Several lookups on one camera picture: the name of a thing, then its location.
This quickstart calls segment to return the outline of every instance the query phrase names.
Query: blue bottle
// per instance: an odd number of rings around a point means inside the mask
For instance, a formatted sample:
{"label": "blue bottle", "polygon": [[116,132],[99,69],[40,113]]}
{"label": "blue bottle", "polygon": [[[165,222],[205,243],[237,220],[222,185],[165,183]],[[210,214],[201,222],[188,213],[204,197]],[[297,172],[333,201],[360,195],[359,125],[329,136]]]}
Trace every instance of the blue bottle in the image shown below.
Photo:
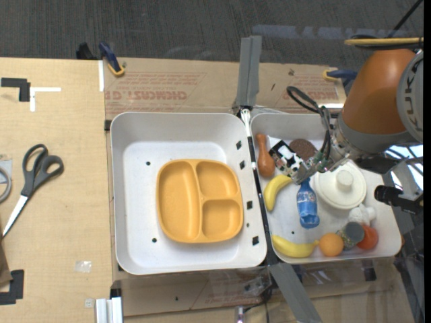
{"label": "blue bottle", "polygon": [[319,225],[316,193],[310,186],[310,178],[301,183],[296,195],[296,204],[298,205],[299,222],[303,228],[312,229]]}

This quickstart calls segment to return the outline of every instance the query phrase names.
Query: white circular cover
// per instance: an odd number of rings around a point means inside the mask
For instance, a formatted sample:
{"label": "white circular cover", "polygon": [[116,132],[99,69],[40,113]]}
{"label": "white circular cover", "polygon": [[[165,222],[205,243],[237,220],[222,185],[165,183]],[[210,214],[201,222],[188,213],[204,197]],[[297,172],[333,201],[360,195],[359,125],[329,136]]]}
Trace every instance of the white circular cover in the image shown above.
{"label": "white circular cover", "polygon": [[334,208],[352,209],[365,199],[364,175],[350,161],[333,172],[317,172],[312,179],[316,195]]}

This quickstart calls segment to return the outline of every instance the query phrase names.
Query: yellow banana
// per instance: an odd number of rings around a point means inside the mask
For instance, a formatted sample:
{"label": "yellow banana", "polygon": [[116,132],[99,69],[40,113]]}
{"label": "yellow banana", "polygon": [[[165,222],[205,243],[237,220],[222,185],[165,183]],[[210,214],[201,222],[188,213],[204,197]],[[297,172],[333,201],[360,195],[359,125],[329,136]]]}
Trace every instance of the yellow banana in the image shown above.
{"label": "yellow banana", "polygon": [[319,244],[318,240],[315,240],[313,243],[297,244],[277,235],[272,235],[271,239],[274,248],[278,252],[281,252],[283,255],[294,258],[303,258],[310,256],[314,248],[316,248],[316,246]]}
{"label": "yellow banana", "polygon": [[268,211],[272,211],[275,205],[275,198],[277,197],[278,192],[287,186],[292,179],[286,175],[277,175],[272,178],[265,189],[263,190],[263,200],[265,201],[265,206]]}

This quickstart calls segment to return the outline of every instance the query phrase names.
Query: gray floor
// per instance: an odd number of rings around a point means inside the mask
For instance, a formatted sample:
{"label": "gray floor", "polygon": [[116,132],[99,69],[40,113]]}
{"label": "gray floor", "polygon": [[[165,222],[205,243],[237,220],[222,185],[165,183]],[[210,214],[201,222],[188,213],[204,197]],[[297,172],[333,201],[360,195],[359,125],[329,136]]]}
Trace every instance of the gray floor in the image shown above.
{"label": "gray floor", "polygon": [[[118,57],[238,61],[241,38],[260,34],[261,62],[358,70],[370,53],[343,41],[387,36],[416,1],[0,0],[0,57],[75,59],[82,42],[99,57],[105,41]],[[423,35],[422,3],[396,36]],[[423,247],[423,215],[397,218],[405,238],[422,237]],[[416,322],[424,322],[423,250],[407,246],[397,266]]]}

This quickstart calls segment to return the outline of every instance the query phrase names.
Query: orange divided plate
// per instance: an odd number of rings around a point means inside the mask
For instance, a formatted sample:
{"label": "orange divided plate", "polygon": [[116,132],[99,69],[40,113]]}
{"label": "orange divided plate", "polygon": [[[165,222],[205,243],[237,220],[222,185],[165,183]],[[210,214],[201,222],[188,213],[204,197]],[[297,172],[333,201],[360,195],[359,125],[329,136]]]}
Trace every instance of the orange divided plate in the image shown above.
{"label": "orange divided plate", "polygon": [[157,177],[157,210],[163,232],[183,243],[221,242],[242,228],[244,212],[238,178],[225,163],[179,159]]}

